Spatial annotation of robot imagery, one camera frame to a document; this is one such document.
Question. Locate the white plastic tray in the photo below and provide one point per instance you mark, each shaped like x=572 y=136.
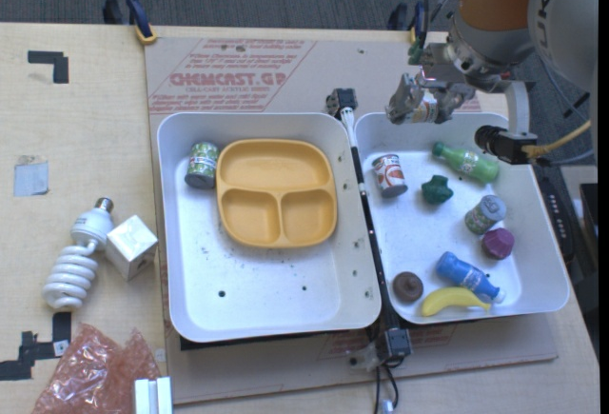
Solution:
x=428 y=236
x=266 y=288

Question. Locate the brown doughnut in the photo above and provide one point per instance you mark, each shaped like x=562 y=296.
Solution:
x=407 y=287

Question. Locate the yellow banana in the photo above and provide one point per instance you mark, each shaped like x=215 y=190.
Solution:
x=449 y=300

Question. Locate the thin black and white rod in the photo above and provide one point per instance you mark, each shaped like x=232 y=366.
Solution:
x=366 y=207

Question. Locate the white foam block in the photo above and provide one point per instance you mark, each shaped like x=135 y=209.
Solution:
x=153 y=397

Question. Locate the green can dark lid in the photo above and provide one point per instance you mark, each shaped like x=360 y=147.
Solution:
x=202 y=164

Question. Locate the green broccoli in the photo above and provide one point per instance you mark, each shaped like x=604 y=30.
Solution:
x=437 y=191

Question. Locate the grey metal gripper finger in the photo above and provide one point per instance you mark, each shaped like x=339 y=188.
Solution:
x=403 y=98
x=451 y=100

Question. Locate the green can grey lid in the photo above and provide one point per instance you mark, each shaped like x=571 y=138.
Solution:
x=483 y=216

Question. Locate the blue bottle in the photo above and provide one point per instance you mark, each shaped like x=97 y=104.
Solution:
x=464 y=275

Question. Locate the yellow divided plate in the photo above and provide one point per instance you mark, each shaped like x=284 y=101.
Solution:
x=276 y=174

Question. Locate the pink bubble wrap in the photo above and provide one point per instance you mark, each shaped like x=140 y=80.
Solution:
x=95 y=374

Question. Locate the white spiral light bulb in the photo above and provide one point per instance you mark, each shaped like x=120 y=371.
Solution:
x=71 y=271

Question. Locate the brown cardboard board red print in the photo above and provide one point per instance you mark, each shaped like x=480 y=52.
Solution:
x=247 y=69

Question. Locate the white cube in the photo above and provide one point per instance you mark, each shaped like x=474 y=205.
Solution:
x=131 y=248

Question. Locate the red and white can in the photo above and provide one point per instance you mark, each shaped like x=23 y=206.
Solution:
x=390 y=176

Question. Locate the green bottle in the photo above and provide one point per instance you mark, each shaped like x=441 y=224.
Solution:
x=468 y=163

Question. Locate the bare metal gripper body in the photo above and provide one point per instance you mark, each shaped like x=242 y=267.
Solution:
x=445 y=67

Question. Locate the small orange and white can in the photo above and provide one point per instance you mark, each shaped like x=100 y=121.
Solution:
x=425 y=110

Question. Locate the black cylinder on white bracket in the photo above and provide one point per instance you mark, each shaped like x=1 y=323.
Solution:
x=504 y=143

